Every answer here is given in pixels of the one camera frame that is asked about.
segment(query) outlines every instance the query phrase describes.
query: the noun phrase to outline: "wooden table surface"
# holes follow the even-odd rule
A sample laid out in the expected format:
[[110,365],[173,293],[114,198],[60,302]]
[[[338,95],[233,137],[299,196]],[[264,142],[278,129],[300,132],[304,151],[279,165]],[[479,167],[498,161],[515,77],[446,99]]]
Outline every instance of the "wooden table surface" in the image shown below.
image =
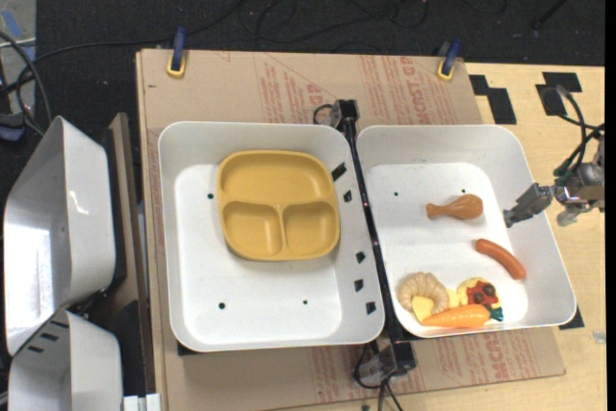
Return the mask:
[[[507,89],[517,123],[504,126],[522,143],[532,175],[540,185],[553,183],[553,169],[569,156],[580,139],[579,129],[575,125],[557,116],[546,115],[536,88],[536,85],[544,84],[544,72],[576,74],[582,91],[574,93],[574,97],[585,120],[595,125],[604,122],[604,67],[519,64],[466,66],[469,74],[485,76],[490,88]],[[476,98],[484,123],[495,123],[486,96]],[[572,108],[566,108],[569,116],[575,116]],[[143,127],[143,116],[140,117],[140,126]],[[592,159],[596,148],[594,141],[589,144],[584,161]],[[405,411],[606,409],[605,216],[599,211],[592,211],[580,215],[577,223],[561,227],[556,223],[556,216],[562,210],[563,207],[555,201],[547,215],[583,319],[582,327],[553,329],[566,373],[555,377],[398,396]],[[376,401],[348,401],[295,409],[375,410]],[[390,398],[386,400],[385,409],[395,409]]]

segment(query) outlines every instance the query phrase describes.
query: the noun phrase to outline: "yellow plate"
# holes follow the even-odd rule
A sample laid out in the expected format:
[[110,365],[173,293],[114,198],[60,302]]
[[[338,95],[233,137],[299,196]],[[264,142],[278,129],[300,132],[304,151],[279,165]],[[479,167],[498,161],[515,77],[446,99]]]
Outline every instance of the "yellow plate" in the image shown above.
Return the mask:
[[217,192],[224,238],[246,259],[314,259],[340,240],[331,173],[309,154],[234,153],[218,168]]

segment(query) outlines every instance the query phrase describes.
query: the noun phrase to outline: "wooden table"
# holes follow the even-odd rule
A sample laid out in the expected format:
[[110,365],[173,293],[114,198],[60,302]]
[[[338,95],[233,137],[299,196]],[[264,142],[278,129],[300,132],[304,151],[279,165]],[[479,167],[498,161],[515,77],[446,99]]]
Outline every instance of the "wooden table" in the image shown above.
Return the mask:
[[[538,97],[536,85],[544,84],[543,73],[574,73],[579,79],[582,92],[574,93],[584,117],[591,124],[604,122],[604,68],[580,66],[541,66],[517,64],[466,64],[471,75],[485,76],[492,89],[506,89],[510,97],[516,124],[505,125],[523,145],[530,170],[540,185],[553,183],[552,171],[566,158],[579,143],[578,128],[557,116],[547,116]],[[148,87],[138,77],[140,102],[141,139],[146,141],[146,120],[148,115],[144,95]],[[484,123],[495,123],[486,96],[477,96],[477,104]],[[161,99],[159,108],[171,104]],[[575,116],[568,108],[570,116]],[[195,115],[188,109],[187,115]],[[596,144],[589,145],[586,159],[592,159]],[[148,150],[141,152],[143,163],[148,164]],[[144,196],[146,221],[152,219],[149,193],[149,168],[144,166]],[[552,230],[570,275],[584,326],[577,328],[554,328],[553,332],[561,351],[566,373],[562,376],[531,379],[525,381],[474,386],[450,391],[417,393],[398,396],[405,410],[476,411],[477,409],[498,409],[499,411],[519,409],[550,410],[600,410],[607,406],[606,390],[606,344],[605,322],[605,227],[604,214],[593,211],[580,215],[578,222],[567,227],[558,226],[556,216],[562,206],[554,202],[547,211]],[[152,225],[148,227],[148,241],[154,236]],[[149,275],[156,276],[150,256]],[[151,300],[151,315],[154,340],[154,360],[157,391],[166,403],[167,384],[162,350],[163,334],[160,325],[160,300],[156,293]],[[387,399],[385,409],[394,409]],[[375,409],[374,399],[347,401],[332,404],[303,407],[315,411],[359,411]]]

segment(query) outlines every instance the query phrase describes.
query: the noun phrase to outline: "orange carrot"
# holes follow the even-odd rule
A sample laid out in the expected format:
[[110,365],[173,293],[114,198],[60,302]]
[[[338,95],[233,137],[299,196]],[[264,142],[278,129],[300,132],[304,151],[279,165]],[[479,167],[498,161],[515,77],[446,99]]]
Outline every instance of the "orange carrot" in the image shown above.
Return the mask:
[[499,244],[482,238],[475,242],[475,250],[489,255],[494,260],[500,262],[514,279],[524,279],[526,277],[526,269],[524,269],[520,261],[509,250],[506,250]]
[[459,305],[426,317],[422,325],[441,327],[480,327],[490,320],[490,311],[483,305]]

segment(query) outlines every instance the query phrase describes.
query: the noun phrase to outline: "cardboard sheet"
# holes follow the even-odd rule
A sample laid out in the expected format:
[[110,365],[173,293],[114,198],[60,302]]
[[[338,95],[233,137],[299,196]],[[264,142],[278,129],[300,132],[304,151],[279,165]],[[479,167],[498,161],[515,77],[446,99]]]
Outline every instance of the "cardboard sheet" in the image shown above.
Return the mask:
[[[338,98],[358,101],[362,127],[473,124],[481,116],[462,61],[445,82],[430,57],[192,51],[182,79],[168,50],[137,56],[153,337],[159,392],[172,411],[257,411],[374,396],[352,381],[360,347],[312,347],[181,356],[169,324],[158,136],[175,121],[311,123]],[[397,394],[564,373],[552,330],[537,328],[413,344],[419,366]]]

